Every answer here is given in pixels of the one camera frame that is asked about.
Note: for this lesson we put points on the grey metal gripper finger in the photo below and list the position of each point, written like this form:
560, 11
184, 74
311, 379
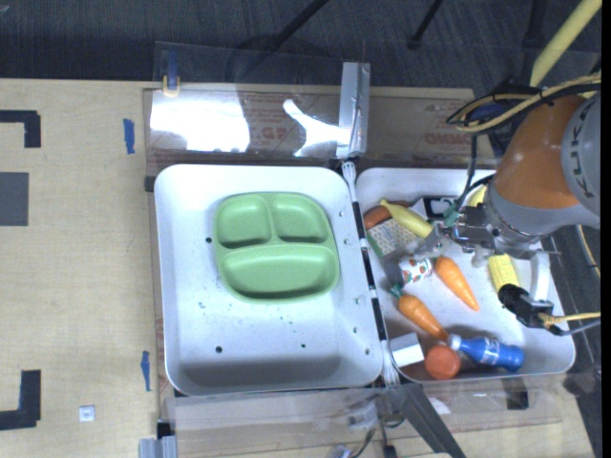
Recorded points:
479, 257
438, 239

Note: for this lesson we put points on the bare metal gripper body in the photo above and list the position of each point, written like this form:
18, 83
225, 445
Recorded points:
477, 229

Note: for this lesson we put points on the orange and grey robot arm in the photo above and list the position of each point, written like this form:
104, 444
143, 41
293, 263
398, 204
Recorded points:
534, 160

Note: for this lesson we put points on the yellow corn cob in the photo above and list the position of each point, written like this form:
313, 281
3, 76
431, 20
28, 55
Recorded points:
502, 272

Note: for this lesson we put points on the black and white carton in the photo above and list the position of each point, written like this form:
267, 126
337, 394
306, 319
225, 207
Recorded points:
436, 207

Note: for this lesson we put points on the yellow banana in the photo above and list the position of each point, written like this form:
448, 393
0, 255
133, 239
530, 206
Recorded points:
408, 218

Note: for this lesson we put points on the white can with red print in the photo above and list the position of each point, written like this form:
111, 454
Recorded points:
415, 270

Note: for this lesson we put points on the green and white packet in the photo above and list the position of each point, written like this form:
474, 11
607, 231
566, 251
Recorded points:
389, 236

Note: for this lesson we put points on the white plastic tray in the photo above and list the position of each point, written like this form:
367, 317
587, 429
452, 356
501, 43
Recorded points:
267, 341
487, 322

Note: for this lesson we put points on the orange-brown sausage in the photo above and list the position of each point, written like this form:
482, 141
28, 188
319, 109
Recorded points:
376, 215

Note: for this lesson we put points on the orange carrot with green top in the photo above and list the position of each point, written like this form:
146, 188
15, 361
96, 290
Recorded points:
420, 314

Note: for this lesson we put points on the blue bottle with white cap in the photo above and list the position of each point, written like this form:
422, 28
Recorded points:
491, 352

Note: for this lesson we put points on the orange can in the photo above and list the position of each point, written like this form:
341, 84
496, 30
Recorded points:
442, 362

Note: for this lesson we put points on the white cube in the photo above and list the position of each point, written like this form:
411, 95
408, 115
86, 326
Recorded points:
407, 350

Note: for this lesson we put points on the green divided plate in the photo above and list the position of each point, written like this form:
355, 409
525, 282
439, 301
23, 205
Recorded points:
277, 265

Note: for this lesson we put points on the small white square block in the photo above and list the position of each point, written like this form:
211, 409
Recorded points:
87, 413

